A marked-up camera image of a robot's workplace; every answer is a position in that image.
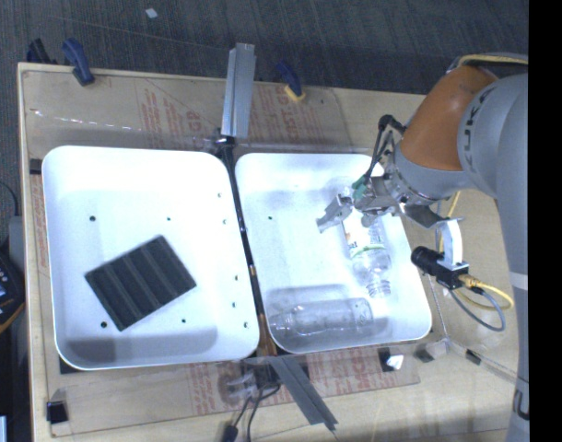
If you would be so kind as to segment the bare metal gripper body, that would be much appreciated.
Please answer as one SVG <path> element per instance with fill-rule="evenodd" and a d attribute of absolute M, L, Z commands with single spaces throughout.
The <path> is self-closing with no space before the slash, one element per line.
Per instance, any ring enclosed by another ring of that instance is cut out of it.
<path fill-rule="evenodd" d="M 400 175 L 361 176 L 352 184 L 354 207 L 366 215 L 404 215 L 408 218 L 440 218 L 431 209 L 435 199 L 415 189 Z"/>

